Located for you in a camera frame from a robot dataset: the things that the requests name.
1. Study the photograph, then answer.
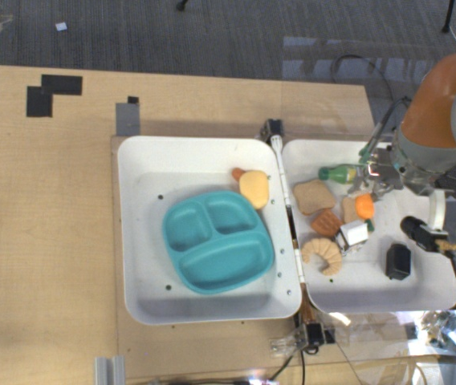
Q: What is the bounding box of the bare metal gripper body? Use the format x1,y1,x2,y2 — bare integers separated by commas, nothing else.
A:
365,144,407,193

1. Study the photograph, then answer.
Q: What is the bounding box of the brown toy bread slice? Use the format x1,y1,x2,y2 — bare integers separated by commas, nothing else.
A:
292,179,337,217

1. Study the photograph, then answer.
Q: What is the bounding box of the orange toy waffle biscuit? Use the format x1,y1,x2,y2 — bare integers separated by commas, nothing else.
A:
310,208,344,238

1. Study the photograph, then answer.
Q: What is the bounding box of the green plastic bottle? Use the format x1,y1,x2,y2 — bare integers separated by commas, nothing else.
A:
317,164,368,185

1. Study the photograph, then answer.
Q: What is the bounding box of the blue divided plate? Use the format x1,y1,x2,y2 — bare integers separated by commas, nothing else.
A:
161,190,276,296

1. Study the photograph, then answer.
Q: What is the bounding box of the white small carton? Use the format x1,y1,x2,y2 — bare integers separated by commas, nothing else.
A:
336,219,370,253

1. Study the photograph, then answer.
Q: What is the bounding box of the black small box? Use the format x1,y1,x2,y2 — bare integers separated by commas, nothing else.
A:
385,243,413,282

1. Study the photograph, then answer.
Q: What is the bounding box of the small tan toy bread slice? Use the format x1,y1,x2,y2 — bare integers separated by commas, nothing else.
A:
340,195,364,225

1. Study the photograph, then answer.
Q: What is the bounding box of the orange toy carrot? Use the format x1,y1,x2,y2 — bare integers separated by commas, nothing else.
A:
353,192,376,233

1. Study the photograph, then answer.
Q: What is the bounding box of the black block with thin wires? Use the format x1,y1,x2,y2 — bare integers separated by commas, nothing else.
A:
304,322,336,355
263,118,286,139

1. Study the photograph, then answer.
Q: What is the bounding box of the white plastic tray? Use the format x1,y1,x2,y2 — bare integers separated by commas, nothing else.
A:
281,138,456,316
116,135,303,326

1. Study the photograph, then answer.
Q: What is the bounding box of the tan toy croissant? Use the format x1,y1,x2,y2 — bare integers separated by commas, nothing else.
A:
300,237,344,277

